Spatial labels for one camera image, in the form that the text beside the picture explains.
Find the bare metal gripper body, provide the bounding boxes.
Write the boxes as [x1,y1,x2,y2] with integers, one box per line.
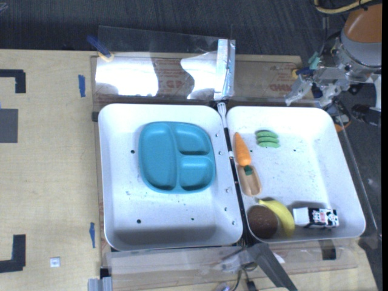
[312,38,374,87]

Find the green pea pods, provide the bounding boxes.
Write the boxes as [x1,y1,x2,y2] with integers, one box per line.
[255,129,281,149]

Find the white plastic tray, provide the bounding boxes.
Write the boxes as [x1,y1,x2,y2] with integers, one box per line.
[97,102,244,252]
[226,105,367,244]

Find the orange carrot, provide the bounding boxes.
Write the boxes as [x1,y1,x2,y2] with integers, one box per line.
[233,132,254,176]

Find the white carton with black print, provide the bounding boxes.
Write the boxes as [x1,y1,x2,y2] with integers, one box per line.
[292,206,340,230]

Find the yellow banana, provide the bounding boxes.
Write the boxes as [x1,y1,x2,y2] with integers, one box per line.
[258,199,296,239]

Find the brown round biscuit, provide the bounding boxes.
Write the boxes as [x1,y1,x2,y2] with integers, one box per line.
[247,205,280,240]

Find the blue divided plate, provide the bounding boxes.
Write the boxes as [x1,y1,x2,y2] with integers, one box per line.
[138,121,216,194]

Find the black cylinder on white bracket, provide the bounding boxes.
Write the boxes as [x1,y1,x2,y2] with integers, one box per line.
[351,74,382,127]

